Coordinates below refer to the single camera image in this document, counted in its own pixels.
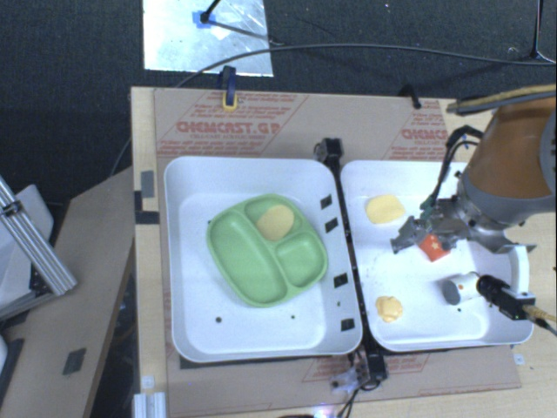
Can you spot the yellow oval biscuit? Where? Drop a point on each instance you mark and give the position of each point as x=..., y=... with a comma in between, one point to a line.
x=275, y=222

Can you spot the brown cardboard board red print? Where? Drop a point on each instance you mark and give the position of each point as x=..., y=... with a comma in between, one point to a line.
x=270, y=124

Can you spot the black cylinder on white bracket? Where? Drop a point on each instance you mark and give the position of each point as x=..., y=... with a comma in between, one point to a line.
x=518, y=272

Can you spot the red carton with yellow star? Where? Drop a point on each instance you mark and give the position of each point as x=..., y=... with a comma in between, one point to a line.
x=434, y=249

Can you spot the green divided plate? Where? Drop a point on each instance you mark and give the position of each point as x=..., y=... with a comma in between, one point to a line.
x=243, y=255

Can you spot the small yellow toy food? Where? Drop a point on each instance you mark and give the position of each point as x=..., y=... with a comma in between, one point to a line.
x=388, y=309

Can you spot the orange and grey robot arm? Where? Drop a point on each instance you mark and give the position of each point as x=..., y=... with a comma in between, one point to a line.
x=509, y=159

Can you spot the white can with grey lid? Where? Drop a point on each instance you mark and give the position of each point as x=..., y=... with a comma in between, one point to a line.
x=463, y=286

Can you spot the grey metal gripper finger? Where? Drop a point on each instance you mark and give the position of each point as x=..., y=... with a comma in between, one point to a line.
x=407, y=233
x=448, y=242

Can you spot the yellow bread slice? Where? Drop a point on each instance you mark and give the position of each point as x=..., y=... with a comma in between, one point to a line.
x=384, y=209

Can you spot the white plastic tray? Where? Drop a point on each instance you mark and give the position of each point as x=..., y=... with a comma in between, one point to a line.
x=261, y=320
x=413, y=277

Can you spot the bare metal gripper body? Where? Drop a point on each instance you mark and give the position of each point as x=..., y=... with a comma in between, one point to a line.
x=452, y=220

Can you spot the thin black rod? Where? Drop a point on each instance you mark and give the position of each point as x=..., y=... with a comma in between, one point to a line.
x=350, y=242

